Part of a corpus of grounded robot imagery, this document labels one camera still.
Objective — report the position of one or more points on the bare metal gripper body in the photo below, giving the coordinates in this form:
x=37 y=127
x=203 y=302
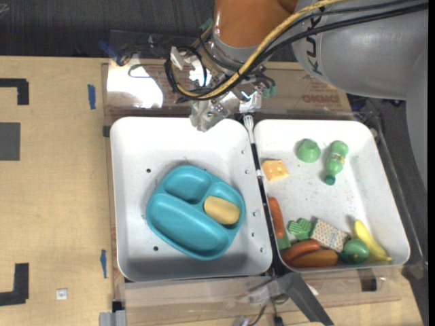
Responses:
x=222 y=105

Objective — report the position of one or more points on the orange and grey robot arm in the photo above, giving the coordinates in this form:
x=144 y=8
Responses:
x=367 y=46

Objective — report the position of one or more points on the white plastic tray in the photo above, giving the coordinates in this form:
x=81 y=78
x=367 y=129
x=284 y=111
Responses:
x=190 y=141
x=360 y=195

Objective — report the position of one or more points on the yellow cheese wedge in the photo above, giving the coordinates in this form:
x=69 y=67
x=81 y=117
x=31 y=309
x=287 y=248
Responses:
x=274 y=170

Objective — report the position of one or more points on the green cup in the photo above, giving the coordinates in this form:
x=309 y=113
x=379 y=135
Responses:
x=308 y=150

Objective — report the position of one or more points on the brown cardboard board red print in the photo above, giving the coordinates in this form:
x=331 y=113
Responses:
x=319 y=95

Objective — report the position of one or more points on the yellow bread roll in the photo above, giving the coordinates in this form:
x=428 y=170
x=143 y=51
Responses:
x=221 y=210

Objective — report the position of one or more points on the blue divided plate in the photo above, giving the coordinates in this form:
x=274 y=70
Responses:
x=183 y=219

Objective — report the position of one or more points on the orange carrot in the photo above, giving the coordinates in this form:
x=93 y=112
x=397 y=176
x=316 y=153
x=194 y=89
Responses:
x=277 y=216

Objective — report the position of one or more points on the green bottle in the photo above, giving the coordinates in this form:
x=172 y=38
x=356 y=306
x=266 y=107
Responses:
x=334 y=163

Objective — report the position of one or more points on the green ribbed toy vegetable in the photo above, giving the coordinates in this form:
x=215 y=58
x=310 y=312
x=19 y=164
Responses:
x=300 y=229

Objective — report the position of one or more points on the orange sausage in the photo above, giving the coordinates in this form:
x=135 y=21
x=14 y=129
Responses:
x=300 y=249

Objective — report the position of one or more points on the patterned white packet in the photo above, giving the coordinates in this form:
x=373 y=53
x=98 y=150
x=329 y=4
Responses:
x=329 y=235

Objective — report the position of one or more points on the brown sausage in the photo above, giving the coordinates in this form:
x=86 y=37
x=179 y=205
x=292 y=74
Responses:
x=316 y=258

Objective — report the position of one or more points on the green pear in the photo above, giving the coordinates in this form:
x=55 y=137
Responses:
x=355 y=251

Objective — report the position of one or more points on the yellow banana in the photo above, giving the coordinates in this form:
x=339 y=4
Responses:
x=368 y=241

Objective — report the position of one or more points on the small white square tile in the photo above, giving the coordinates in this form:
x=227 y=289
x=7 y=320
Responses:
x=61 y=293

